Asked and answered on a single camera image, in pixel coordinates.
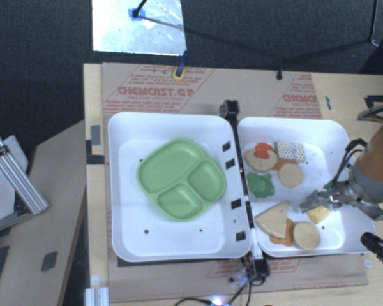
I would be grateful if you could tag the thin black and white rod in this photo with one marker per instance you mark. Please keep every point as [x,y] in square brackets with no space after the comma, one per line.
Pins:
[242,177]

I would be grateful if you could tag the patterned white packet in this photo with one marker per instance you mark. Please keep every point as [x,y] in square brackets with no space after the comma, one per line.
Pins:
[290,151]

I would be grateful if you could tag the round tan biscuit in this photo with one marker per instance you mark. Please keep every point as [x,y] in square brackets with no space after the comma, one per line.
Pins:
[291,175]

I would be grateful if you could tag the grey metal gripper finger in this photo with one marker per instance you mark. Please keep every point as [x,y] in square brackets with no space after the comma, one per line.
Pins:
[319,196]
[308,206]

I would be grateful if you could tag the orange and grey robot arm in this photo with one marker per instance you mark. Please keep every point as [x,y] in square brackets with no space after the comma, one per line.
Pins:
[381,158]

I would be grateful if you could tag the orange toy slice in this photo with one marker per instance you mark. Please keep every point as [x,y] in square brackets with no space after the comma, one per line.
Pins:
[280,163]

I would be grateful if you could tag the yellow toy cheese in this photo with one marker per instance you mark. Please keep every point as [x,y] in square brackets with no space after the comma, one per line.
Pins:
[319,215]

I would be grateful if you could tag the brown cardboard board red print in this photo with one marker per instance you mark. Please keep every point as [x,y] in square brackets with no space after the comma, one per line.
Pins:
[242,88]

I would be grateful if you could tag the white plastic tray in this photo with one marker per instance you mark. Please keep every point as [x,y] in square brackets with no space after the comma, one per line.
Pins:
[325,171]
[178,241]

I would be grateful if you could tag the green divided plate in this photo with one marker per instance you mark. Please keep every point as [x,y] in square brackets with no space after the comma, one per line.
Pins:
[172,171]

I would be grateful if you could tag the orange toy biscuit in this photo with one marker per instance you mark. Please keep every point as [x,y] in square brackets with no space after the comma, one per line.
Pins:
[288,236]

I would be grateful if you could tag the black cylinder on white bracket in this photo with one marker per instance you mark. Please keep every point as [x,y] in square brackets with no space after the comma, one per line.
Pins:
[375,244]

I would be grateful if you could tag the tan toy croissant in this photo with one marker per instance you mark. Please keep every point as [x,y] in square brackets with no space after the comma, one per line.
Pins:
[258,164]

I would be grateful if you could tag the round tan toy bun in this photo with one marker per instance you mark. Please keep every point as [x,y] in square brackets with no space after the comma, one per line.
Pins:
[306,236]

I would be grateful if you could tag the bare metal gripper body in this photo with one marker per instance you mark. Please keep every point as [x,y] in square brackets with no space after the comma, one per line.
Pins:
[354,196]

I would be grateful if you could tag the green toy lettuce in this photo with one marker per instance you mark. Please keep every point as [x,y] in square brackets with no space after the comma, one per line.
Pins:
[260,185]

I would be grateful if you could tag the tan triangular bread slice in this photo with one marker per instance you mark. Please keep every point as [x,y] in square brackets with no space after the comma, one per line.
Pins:
[276,220]

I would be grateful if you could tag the red and orange toy tomato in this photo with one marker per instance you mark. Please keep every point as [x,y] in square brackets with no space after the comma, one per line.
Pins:
[262,150]

